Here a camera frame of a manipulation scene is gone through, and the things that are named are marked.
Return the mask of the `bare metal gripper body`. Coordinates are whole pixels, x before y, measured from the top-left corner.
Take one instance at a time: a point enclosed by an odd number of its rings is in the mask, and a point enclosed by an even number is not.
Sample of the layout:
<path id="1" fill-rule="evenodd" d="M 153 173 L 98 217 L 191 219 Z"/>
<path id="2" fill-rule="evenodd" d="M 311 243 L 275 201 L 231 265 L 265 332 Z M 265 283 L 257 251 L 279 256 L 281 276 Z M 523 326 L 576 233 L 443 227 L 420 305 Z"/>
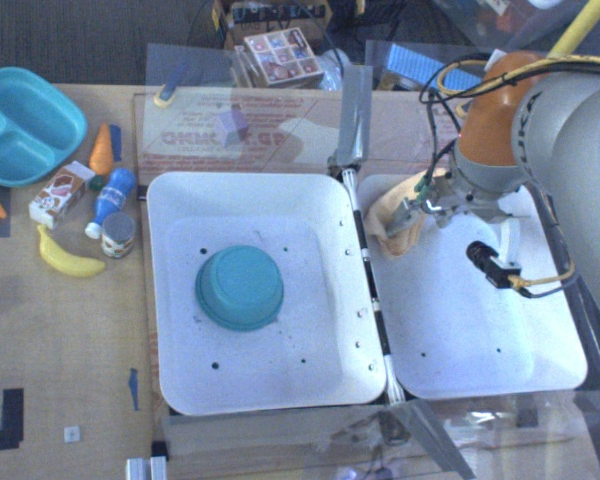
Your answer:
<path id="1" fill-rule="evenodd" d="M 449 225 L 454 216 L 468 213 L 487 224 L 497 224 L 510 216 L 499 201 L 512 191 L 512 183 L 498 178 L 488 176 L 475 183 L 461 172 L 443 172 L 419 181 L 419 205 L 439 228 Z"/>

